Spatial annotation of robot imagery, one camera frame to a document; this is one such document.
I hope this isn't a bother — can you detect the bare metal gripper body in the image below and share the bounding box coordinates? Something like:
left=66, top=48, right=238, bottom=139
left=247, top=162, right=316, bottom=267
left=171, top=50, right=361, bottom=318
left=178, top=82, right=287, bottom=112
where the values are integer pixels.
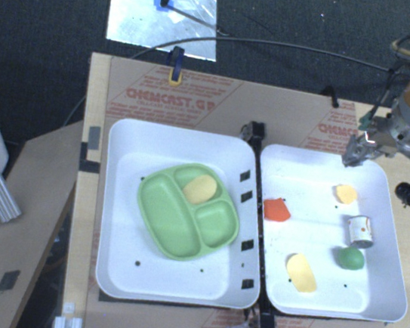
left=354, top=113, right=410, bottom=164

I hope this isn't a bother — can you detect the small yellow toy food piece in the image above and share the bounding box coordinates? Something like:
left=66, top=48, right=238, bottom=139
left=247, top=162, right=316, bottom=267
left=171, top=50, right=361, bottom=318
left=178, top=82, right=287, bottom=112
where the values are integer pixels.
left=333, top=182, right=359, bottom=206

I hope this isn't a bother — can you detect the small white can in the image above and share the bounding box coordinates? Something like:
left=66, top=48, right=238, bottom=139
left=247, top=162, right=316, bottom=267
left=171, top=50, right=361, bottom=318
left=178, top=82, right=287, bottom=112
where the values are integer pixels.
left=343, top=213, right=378, bottom=251

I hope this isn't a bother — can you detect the white plastic tray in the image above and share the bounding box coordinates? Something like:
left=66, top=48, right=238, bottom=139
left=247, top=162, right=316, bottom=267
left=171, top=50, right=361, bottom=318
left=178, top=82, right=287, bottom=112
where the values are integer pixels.
left=236, top=141, right=410, bottom=328
left=84, top=115, right=283, bottom=320

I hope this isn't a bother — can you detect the orange toy food piece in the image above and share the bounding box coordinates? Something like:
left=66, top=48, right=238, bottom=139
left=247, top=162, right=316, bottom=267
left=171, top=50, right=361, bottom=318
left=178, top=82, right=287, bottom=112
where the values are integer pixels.
left=260, top=195, right=294, bottom=224

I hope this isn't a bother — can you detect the green round toy food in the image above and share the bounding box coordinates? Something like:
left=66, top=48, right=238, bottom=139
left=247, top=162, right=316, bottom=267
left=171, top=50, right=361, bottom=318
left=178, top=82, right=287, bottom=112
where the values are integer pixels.
left=334, top=244, right=367, bottom=272

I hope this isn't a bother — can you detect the thin black rod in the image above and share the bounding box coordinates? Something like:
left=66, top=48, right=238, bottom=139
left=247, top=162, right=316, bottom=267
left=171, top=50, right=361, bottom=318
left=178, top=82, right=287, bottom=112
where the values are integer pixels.
left=224, top=135, right=296, bottom=323

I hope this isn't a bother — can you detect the long yellow toy food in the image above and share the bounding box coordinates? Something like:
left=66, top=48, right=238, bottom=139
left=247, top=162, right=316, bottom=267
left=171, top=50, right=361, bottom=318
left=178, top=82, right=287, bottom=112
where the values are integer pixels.
left=282, top=252, right=322, bottom=296

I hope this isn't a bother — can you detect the brown cardboard board red print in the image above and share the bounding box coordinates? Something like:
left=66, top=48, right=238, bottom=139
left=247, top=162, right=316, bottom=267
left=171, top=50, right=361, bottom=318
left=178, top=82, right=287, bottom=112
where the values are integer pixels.
left=70, top=55, right=410, bottom=328

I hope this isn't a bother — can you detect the yellow oval toy food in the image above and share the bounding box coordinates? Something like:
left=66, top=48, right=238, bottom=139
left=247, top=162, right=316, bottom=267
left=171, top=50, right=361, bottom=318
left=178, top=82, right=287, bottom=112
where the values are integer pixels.
left=180, top=171, right=220, bottom=208

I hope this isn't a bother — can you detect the green divided plate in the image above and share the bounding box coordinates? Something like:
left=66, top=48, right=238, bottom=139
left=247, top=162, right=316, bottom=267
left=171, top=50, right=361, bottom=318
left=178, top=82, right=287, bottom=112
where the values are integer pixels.
left=128, top=155, right=249, bottom=269

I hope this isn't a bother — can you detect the black block with thin wires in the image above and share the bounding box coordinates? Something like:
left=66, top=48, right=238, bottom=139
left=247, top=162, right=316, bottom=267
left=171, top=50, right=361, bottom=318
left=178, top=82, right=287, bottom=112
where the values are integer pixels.
left=245, top=307, right=280, bottom=328
left=239, top=119, right=268, bottom=144

